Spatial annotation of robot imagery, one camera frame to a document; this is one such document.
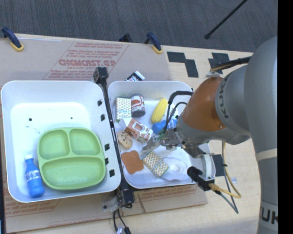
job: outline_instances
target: bottle cap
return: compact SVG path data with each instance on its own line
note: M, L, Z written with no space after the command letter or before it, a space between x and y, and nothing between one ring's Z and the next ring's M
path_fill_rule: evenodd
M25 160L27 160L27 159L30 159L30 158L34 158L31 154L27 154L26 156L25 156Z

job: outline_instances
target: canned food toy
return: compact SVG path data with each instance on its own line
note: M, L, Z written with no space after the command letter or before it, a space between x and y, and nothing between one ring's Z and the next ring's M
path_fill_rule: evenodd
M146 114L145 99L143 96L131 97L131 116L141 117Z

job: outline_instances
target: plastic bottle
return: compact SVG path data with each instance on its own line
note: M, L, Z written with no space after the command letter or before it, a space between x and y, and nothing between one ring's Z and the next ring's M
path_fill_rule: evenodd
M25 177L29 188L29 195L31 197L39 197L44 194L40 171L34 164L34 158L32 155L26 155L25 162L27 164Z
M155 134L159 134L160 131L165 127L166 120L162 120L161 122L156 122L152 126L152 130ZM170 122L167 125L167 129L169 128L175 128L177 124L177 119L171 119Z

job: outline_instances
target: green divided plate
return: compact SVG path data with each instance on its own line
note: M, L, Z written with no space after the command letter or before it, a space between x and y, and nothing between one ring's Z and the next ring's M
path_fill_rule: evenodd
M74 190L100 183L106 172L99 138L86 128L57 128L38 140L43 181L56 190Z

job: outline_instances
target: small can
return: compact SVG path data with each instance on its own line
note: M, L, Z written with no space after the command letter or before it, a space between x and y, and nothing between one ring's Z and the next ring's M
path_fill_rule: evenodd
M139 81L139 80L144 80L145 77L139 72L133 72L126 80L130 81Z
M146 114L145 99L143 96L135 95L131 97L131 116L141 117Z

